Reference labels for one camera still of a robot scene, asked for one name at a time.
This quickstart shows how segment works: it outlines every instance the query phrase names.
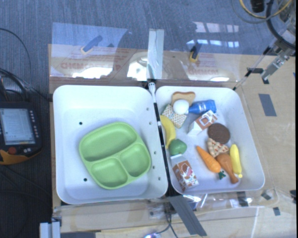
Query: controller screen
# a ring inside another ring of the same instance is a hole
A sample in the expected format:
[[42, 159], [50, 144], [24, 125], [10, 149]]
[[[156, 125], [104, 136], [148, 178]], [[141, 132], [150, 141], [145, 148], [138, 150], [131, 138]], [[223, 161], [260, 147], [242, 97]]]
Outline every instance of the controller screen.
[[6, 145], [35, 143], [27, 109], [0, 108], [0, 120]]

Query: white egg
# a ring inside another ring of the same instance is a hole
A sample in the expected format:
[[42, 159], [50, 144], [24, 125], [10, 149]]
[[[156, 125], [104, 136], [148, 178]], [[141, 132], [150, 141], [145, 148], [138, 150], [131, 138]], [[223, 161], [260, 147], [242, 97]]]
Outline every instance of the white egg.
[[173, 103], [173, 111], [178, 115], [183, 115], [188, 113], [189, 110], [189, 102], [186, 100], [177, 100]]

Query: gray carpet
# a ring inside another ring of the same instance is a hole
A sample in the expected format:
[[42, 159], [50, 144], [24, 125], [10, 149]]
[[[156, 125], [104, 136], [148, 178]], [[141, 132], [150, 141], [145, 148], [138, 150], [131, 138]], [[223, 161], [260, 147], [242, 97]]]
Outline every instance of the gray carpet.
[[[234, 4], [240, 14], [253, 20], [243, 13], [238, 0]], [[194, 22], [218, 24], [221, 31], [197, 32]], [[125, 48], [147, 49], [150, 28], [165, 30], [164, 49], [172, 51], [188, 52], [192, 40], [221, 40], [222, 45], [203, 45], [201, 51], [260, 55], [273, 40], [265, 23], [250, 24], [238, 18], [231, 0], [0, 0], [0, 27], [18, 35], [31, 58], [29, 63], [25, 48], [14, 35], [0, 30], [0, 67], [47, 97], [48, 44], [83, 42], [75, 39], [73, 31], [59, 36], [57, 29], [67, 26], [64, 24], [128, 29], [128, 38], [120, 43]], [[274, 24], [283, 29], [278, 19]], [[238, 26], [238, 31], [227, 31], [227, 25]], [[238, 45], [232, 48], [227, 42]], [[49, 102], [34, 91], [30, 91], [30, 99], [40, 117], [44, 149], [27, 162], [0, 166], [6, 175], [0, 173], [0, 238], [36, 238], [40, 222], [51, 221], [51, 198], [41, 189], [51, 193]]]

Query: brown cookie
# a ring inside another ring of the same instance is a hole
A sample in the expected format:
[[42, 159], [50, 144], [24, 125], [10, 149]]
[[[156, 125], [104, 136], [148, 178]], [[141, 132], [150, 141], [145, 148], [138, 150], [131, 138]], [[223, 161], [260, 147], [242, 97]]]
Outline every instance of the brown cookie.
[[230, 132], [223, 124], [216, 122], [209, 126], [208, 136], [216, 142], [226, 144], [229, 141]]

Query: toy carrot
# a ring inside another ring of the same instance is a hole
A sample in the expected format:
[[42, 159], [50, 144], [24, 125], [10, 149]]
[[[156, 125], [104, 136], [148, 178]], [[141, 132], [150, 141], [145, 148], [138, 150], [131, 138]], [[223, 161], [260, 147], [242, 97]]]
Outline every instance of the toy carrot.
[[196, 146], [199, 155], [201, 156], [202, 160], [204, 161], [205, 165], [208, 169], [214, 173], [221, 172], [221, 166], [218, 161], [207, 151], [203, 150], [200, 146]]

